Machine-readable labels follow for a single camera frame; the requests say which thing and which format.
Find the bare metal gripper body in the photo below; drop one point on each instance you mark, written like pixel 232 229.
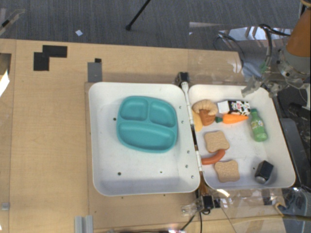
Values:
pixel 290 74

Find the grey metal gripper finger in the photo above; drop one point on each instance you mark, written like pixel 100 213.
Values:
pixel 250 86
pixel 275 90

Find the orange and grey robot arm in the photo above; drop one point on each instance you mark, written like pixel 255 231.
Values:
pixel 298 38

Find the black and white milk carton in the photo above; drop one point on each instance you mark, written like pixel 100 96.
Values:
pixel 236 107

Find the orange toy carrot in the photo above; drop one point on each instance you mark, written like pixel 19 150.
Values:
pixel 234 118

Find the green plastic bottle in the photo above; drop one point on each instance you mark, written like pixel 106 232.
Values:
pixel 258 128

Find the beige toy croissant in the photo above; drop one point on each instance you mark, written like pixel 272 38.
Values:
pixel 206 104

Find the brown toy pizza slice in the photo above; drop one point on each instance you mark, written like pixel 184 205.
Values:
pixel 207 119

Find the white plastic tray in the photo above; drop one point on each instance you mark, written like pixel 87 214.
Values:
pixel 243 144
pixel 136 176

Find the tan toy bread slice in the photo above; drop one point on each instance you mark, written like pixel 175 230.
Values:
pixel 227 171
pixel 216 141

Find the pale yellow toy banana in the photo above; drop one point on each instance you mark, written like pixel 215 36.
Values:
pixel 198 125

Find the thin black and white rod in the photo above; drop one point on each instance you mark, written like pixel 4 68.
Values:
pixel 188 105

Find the orange toy sausage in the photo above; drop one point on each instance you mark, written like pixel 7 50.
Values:
pixel 213 158

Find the small black can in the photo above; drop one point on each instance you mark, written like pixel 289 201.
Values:
pixel 264 171

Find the teal divided plate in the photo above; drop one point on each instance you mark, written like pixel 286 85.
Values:
pixel 145 132

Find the black cylinder on white bracket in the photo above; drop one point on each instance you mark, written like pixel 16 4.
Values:
pixel 297 108

